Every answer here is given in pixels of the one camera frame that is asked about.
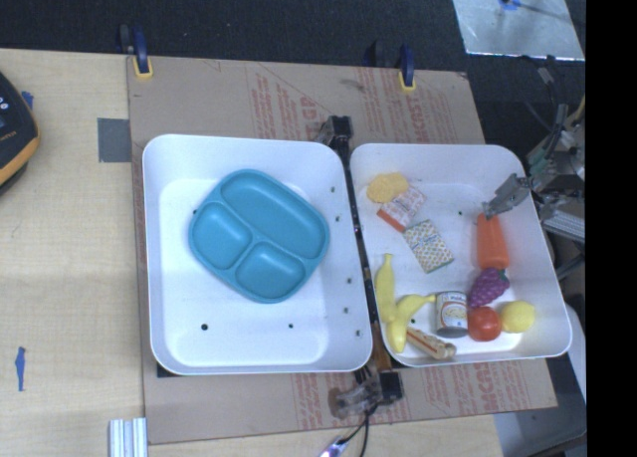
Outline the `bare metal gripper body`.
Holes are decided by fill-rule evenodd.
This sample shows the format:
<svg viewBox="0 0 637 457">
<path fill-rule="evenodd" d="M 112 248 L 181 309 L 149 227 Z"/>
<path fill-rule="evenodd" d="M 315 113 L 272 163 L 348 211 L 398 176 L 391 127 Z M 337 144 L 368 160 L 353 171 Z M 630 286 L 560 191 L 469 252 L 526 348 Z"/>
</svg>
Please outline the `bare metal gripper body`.
<svg viewBox="0 0 637 457">
<path fill-rule="evenodd" d="M 548 136 L 528 154 L 531 188 L 542 198 L 584 196 L 585 131 L 583 125 Z"/>
</svg>

